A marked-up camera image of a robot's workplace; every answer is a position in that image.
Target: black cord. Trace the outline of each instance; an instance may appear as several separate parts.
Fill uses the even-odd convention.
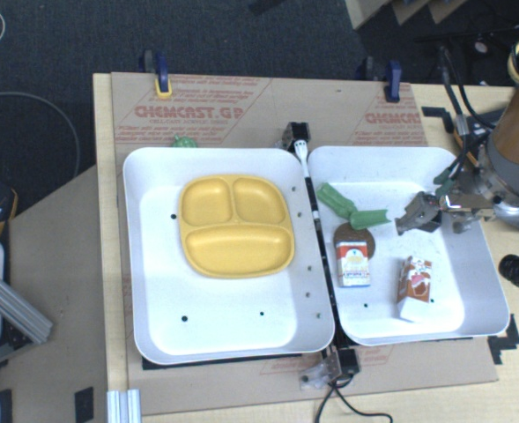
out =
[[[459,77],[459,74],[456,71],[455,65],[453,64],[453,60],[451,59],[451,54],[449,53],[449,51],[446,48],[442,48],[441,52],[442,52],[443,57],[447,61],[447,66],[449,67],[451,73],[453,74],[453,77],[455,78],[456,85],[459,88],[459,92],[461,93],[461,97],[463,98],[463,103],[464,103],[465,107],[469,110],[469,113],[471,113],[471,115],[477,120],[477,122],[480,125],[482,125],[485,129],[488,129],[488,130],[494,129],[496,127],[495,124],[492,124],[491,122],[488,122],[485,119],[483,119],[474,110],[474,108],[472,107],[471,103],[469,102],[469,98],[467,97],[467,93],[464,90],[463,82],[461,81],[461,78]]]
[[[341,394],[341,392],[339,391],[339,389],[342,389],[343,387],[346,387],[347,385],[349,385],[351,383],[351,381],[353,380],[353,375],[349,375],[347,378],[345,378],[345,381],[344,382],[340,382],[338,383],[339,380],[336,380],[336,381],[332,381],[329,383],[329,386],[330,386],[330,390],[328,391],[328,393],[326,394],[326,396],[323,398],[322,402],[320,403],[320,405],[318,406],[318,410],[317,412],[315,413],[315,419],[314,419],[314,422],[315,423],[320,423],[320,418],[322,417],[322,411],[323,411],[323,408],[324,406],[326,405],[326,403],[328,402],[328,400],[330,399],[331,395],[333,392],[336,392],[337,396],[345,403],[345,405],[353,412],[355,412],[356,414],[360,415],[361,417],[385,417],[387,419],[389,419],[389,422],[390,423],[394,423],[393,422],[393,419],[390,415],[388,415],[387,413],[384,413],[384,412],[376,412],[376,413],[367,413],[367,412],[361,412],[357,409],[355,409],[348,401],[347,399]]]
[[[339,391],[339,389],[337,387],[333,387],[332,386],[332,389],[337,393],[337,396],[341,398],[341,400],[345,403],[345,405],[347,407],[349,407],[349,409],[351,409],[353,412],[355,412],[356,414],[360,415],[361,417],[385,417],[387,419],[389,419],[389,422],[390,423],[394,423],[394,420],[392,419],[392,416],[387,414],[387,413],[384,413],[384,412],[375,412],[375,413],[367,413],[367,412],[361,412],[361,411],[358,411],[357,409],[355,409],[346,399],[345,397],[341,394],[341,392]]]
[[[451,105],[455,110],[457,115],[462,115],[463,110],[461,109],[461,105],[459,105],[459,101],[457,100],[455,93],[453,92],[453,87],[451,86],[451,78],[449,76],[449,68],[445,64],[448,58],[449,51],[445,46],[439,47],[439,68],[441,70],[441,82],[443,83],[443,87],[445,87],[445,91],[451,101]]]
[[[467,153],[470,152],[472,149],[477,147],[478,145],[483,144],[487,139],[490,133],[483,133],[480,135],[480,137],[476,138],[472,143],[469,144],[469,146],[466,149],[463,148],[463,150],[457,155],[457,157],[453,160],[453,162],[449,165],[448,170],[453,171],[457,165],[464,163],[464,158],[466,157]]]
[[[18,91],[8,91],[8,92],[1,92],[0,97],[20,97],[24,99],[30,99],[30,100],[36,100],[44,105],[47,105],[48,107],[52,108],[54,111],[56,111],[67,123],[69,126],[71,133],[73,135],[73,139],[75,141],[75,154],[76,154],[76,160],[75,160],[75,170],[73,172],[73,177],[77,177],[79,174],[79,164],[81,162],[81,147],[79,144],[79,137],[77,134],[77,131],[75,130],[75,127],[73,126],[73,123],[71,122],[70,118],[56,105],[54,105],[49,100],[43,99],[42,97],[39,97],[37,95],[29,94],[29,93],[20,93]]]
[[[468,135],[464,135],[463,137],[461,137],[461,139],[463,140],[463,148],[461,149],[461,160],[459,161],[459,165],[457,166],[455,172],[453,173],[453,175],[451,175],[450,179],[451,180],[455,180],[460,174],[461,174],[461,171],[463,171],[463,166],[464,166],[464,159],[466,158],[467,154],[469,153],[469,146],[468,146],[468,142],[467,142],[467,137]]]

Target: dark carpet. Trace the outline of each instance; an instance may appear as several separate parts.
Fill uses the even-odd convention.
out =
[[[519,34],[497,33],[487,55],[472,45],[519,24],[519,0],[470,0],[439,25],[425,8],[400,26],[387,5],[357,31],[344,0],[282,0],[257,11],[264,2],[0,0],[0,92],[57,105],[76,128],[83,171],[95,163],[93,73],[136,71],[146,48],[163,50],[172,73],[354,79],[371,56],[380,77],[395,59],[403,81],[439,83],[438,42],[418,38],[470,33],[449,44],[465,84],[512,85],[505,62]],[[70,180],[75,161],[73,134],[53,108],[0,97],[0,181],[18,192],[21,212]]]

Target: green small toy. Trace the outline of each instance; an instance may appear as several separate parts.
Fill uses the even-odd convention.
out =
[[[175,135],[171,147],[198,147],[198,145],[191,137],[180,137],[179,135]]]

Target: red and white carton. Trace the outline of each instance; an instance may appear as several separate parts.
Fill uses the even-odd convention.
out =
[[[337,281],[339,286],[369,286],[366,241],[341,241],[336,244]]]
[[[432,263],[409,256],[403,263],[398,280],[397,306],[400,318],[420,322],[429,305]]]

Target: yellow plate compartment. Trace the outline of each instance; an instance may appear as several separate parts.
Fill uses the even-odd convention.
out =
[[[209,175],[188,183],[179,201],[179,225],[187,260],[206,276],[274,274],[294,256],[285,199],[261,177]]]

